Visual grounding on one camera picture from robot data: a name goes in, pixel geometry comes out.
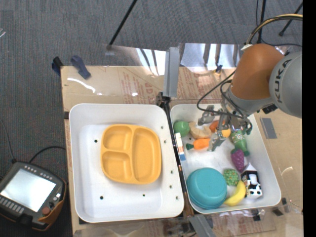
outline kuka logo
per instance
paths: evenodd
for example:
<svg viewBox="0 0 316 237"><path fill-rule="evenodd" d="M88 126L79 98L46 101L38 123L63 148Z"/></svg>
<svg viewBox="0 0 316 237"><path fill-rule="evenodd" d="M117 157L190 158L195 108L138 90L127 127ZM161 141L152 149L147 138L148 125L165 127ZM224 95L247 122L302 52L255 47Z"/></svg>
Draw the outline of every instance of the kuka logo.
<svg viewBox="0 0 316 237"><path fill-rule="evenodd" d="M283 62L282 66L285 68L286 65L287 65L287 63L290 62L291 60L292 60L292 59L286 60L285 62ZM277 101L278 101L279 103L282 103L282 101L281 101L281 95L280 95L279 91L280 91L280 79L281 79L281 74L283 73L283 71L284 71L284 69L282 69L282 70L279 69L279 70L278 70L277 76L276 76L276 80L275 80L275 84L276 84L275 94L276 94Z"/></svg>

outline metal bracket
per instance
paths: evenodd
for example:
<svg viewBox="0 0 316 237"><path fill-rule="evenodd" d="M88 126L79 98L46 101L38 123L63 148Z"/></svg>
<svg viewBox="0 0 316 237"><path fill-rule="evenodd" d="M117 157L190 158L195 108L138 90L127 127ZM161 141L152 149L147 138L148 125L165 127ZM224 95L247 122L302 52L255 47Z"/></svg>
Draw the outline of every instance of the metal bracket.
<svg viewBox="0 0 316 237"><path fill-rule="evenodd" d="M198 125L211 123L215 119L214 113L212 112L214 110L214 105L209 105L206 109L207 111L204 111L202 117L198 119Z"/></svg>
<svg viewBox="0 0 316 237"><path fill-rule="evenodd" d="M217 147L219 147L224 141L226 140L225 137L222 136L222 133L213 133L211 139L208 143L208 151L215 151Z"/></svg>
<svg viewBox="0 0 316 237"><path fill-rule="evenodd" d="M189 221L199 237L216 237L204 215L195 215L189 218Z"/></svg>
<svg viewBox="0 0 316 237"><path fill-rule="evenodd" d="M180 67L180 49L171 47L166 52L166 62L163 82L163 95L167 97L177 96L178 77Z"/></svg>

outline metal pole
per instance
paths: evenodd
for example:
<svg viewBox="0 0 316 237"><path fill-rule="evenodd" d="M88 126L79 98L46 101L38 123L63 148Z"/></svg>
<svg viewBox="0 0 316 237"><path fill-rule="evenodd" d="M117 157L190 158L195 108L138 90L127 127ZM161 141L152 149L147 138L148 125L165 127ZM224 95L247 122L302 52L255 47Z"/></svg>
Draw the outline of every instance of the metal pole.
<svg viewBox="0 0 316 237"><path fill-rule="evenodd" d="M263 2L262 2L260 23L263 22L263 19L264 19L264 16L265 16L266 1L267 0L263 0ZM257 43L261 43L261 34L262 34L262 28L259 30L259 37L258 37Z"/></svg>
<svg viewBox="0 0 316 237"><path fill-rule="evenodd" d="M294 12L294 14L297 14L299 11L300 11L300 9L303 7L303 2L300 4L300 6L297 8L297 10ZM293 20L289 20L288 22L287 22L287 24L285 25L285 27L283 28L283 30L281 31L281 32L279 32L279 35L280 36L283 36L283 34L284 34L284 32L285 32L285 30L286 30L286 28L291 24L291 22L292 22Z"/></svg>
<svg viewBox="0 0 316 237"><path fill-rule="evenodd" d="M117 35L119 34L119 32L120 32L121 28L123 27L123 25L124 25L125 21L127 20L127 18L128 18L128 16L129 16L129 14L131 13L131 11L132 11L132 9L133 9L134 5L136 4L136 2L137 2L137 0L134 0L134 1L132 2L132 4L130 5L130 7L129 7L129 9L128 9L127 13L125 14L125 16L124 16L124 18L123 18L122 22L120 23L120 25L118 26L118 29L117 29L117 31L115 32L115 34L114 34L113 38L111 39L111 41L110 41L109 45L112 45L112 44L113 44L113 42L115 41L115 39L116 39Z"/></svg>

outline white container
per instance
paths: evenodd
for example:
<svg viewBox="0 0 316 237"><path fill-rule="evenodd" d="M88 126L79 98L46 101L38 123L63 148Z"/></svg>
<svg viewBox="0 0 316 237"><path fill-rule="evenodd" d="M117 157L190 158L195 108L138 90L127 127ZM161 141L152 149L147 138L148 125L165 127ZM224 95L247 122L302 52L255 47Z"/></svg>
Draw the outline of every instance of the white container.
<svg viewBox="0 0 316 237"><path fill-rule="evenodd" d="M201 108L206 109L208 104L200 104ZM220 108L220 104L214 104L214 110ZM177 121L198 122L198 119L202 117L203 111L199 110L195 104L179 104L175 105L170 111L170 117L172 124ZM257 199L244 198L236 206L221 205L215 209L203 209L194 204L190 199L192 207L202 213L220 213L235 210L245 210L253 208L263 208L275 206L280 202L281 191L277 183L273 167L271 165L268 152L265 148L262 140L257 122L254 115L249 116L249 120L252 122L253 128L250 135L245 135L247 148L250 155L245 157L245 165L251 163L253 167L258 171L258 176L261 184L263 195ZM186 149L186 144L192 144L194 142L193 137L188 134L182 138L182 144L184 147L184 153L186 160L181 161L185 180L187 180L189 174L199 168L211 167L215 168L222 174L227 168L236 169L231 161L230 152L234 148L233 143L226 139L221 146L217 147L213 152L205 150ZM231 196L235 191L234 186L228 186L228 196Z"/></svg>
<svg viewBox="0 0 316 237"><path fill-rule="evenodd" d="M156 105L78 104L69 113L75 208L90 223L178 216L184 199L164 110ZM141 125L160 139L161 173L150 184L125 184L102 172L103 131L111 124Z"/></svg>

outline blue bowl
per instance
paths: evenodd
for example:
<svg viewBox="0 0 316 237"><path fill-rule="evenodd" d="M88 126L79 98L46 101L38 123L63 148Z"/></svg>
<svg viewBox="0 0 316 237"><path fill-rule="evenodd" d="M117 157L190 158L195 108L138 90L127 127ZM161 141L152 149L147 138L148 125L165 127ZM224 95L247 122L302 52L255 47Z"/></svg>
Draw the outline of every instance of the blue bowl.
<svg viewBox="0 0 316 237"><path fill-rule="evenodd" d="M215 209L223 204L227 196L224 176L214 168L200 168L187 178L190 200L204 209Z"/></svg>

